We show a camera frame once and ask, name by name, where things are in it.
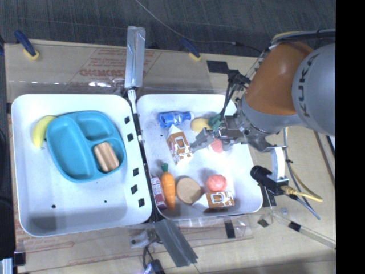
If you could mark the orange carrot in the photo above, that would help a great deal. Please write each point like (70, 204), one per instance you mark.
(168, 188)

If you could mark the yellow round toy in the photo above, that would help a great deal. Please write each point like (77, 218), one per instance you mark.
(199, 124)

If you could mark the tan round biscuit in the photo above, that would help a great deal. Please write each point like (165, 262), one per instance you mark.
(188, 190)

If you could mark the pink round toy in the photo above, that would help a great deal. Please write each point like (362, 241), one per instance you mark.
(216, 183)

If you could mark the small pink toy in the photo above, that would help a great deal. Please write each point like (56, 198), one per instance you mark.
(216, 146)

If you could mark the brown toy sausage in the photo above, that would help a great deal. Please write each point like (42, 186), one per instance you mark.
(106, 157)

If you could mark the thin black and white rod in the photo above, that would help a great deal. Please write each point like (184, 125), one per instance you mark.
(141, 150)

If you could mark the yellow banana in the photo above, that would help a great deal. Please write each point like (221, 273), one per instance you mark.
(39, 130)

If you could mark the orange and white carton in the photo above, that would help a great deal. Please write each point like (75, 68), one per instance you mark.
(178, 144)
(218, 201)

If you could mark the black cylinder on white bracket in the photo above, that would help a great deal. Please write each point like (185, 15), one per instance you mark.
(268, 178)

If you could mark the blue divided plate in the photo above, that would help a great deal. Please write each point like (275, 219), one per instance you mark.
(71, 147)

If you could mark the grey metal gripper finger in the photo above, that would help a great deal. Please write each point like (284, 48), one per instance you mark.
(231, 145)
(203, 140)

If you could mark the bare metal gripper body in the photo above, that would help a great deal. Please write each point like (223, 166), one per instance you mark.
(232, 130)

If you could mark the brown cardboard board red print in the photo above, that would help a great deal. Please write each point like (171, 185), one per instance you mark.
(256, 253)

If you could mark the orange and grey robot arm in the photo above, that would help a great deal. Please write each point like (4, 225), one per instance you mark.
(285, 90)

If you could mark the white plastic tray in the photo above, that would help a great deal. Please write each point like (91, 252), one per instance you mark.
(222, 164)
(74, 204)

